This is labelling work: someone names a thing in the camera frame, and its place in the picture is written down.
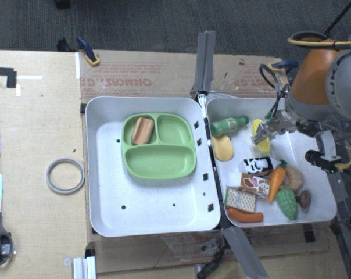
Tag pale yellow oval toy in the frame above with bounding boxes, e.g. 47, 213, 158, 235
211, 134, 234, 162

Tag orange toy carrot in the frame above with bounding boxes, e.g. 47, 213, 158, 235
267, 159, 288, 204

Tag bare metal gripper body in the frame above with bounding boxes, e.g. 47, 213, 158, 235
263, 109, 303, 134

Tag white plastic tray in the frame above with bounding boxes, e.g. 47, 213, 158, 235
85, 96, 221, 238
205, 97, 338, 229

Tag black and white milk carton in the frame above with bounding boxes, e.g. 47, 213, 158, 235
238, 156, 281, 177

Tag grey handled scissors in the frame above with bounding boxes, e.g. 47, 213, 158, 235
0, 173, 15, 267

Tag tan toy bread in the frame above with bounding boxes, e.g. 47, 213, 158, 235
131, 116, 155, 146

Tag green toy grapes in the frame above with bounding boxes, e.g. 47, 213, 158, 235
275, 185, 299, 221

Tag green plastic bottle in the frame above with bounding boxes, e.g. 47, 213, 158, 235
210, 115, 250, 138

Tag yellow toy corn cob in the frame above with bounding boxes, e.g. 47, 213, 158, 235
251, 119, 271, 154

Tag grey tape roll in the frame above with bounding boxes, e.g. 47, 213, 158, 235
45, 157, 86, 195

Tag tan toy croissant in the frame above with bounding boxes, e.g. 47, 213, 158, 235
282, 166, 305, 193

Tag black cylinder on white bracket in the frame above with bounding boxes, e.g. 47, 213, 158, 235
305, 129, 343, 174

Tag brown and white carton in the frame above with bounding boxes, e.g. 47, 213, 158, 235
225, 171, 271, 200

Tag brown toy mushroom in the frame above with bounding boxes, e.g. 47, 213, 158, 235
295, 189, 312, 210

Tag green divided plate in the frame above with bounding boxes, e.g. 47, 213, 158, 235
121, 112, 198, 181

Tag orange patterned juice carton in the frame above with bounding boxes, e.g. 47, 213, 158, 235
224, 186, 257, 214

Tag brown cardboard board red print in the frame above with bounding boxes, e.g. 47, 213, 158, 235
79, 49, 331, 274

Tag orange toy sausage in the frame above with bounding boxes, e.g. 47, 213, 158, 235
227, 206, 264, 224

